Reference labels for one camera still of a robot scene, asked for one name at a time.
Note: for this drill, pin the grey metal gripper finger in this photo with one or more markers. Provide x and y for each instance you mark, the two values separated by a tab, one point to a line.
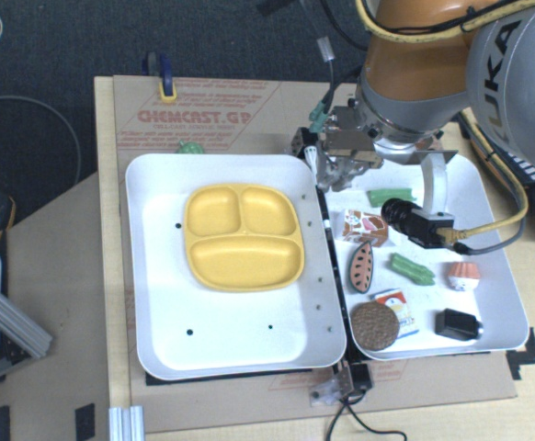
355	169
329	175

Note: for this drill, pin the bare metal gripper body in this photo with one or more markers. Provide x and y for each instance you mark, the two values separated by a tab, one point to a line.
348	129

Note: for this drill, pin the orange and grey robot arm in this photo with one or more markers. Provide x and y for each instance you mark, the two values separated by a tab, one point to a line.
414	76

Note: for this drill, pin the green pea pod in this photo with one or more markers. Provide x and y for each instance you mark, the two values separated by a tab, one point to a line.
389	195

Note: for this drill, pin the white and brown carton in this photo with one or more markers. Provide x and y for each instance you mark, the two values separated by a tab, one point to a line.
364	230

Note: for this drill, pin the brown cardboard board red print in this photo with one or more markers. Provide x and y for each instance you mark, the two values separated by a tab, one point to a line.
267	108

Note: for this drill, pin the thin black and white rod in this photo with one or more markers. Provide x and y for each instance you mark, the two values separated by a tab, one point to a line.
336	264

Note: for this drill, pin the red watermelon slice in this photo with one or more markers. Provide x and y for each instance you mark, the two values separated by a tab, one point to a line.
361	269

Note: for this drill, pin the yellow divided plate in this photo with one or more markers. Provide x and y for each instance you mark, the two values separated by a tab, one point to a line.
244	260

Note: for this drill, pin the green broccoli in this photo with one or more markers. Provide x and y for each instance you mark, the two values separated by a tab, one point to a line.
190	147

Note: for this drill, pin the white red and yellow packet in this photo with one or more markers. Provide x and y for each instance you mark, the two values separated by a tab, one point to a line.
403	308

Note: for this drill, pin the brown round biscuit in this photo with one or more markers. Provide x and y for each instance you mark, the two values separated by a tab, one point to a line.
374	326

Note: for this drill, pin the white plastic tray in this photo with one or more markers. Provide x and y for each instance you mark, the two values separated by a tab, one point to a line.
488	301
231	329

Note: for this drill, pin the small black bottle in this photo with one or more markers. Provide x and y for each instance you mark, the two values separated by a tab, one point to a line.
456	324

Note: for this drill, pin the black cylinder on white bracket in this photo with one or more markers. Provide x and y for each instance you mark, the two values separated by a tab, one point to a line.
414	221

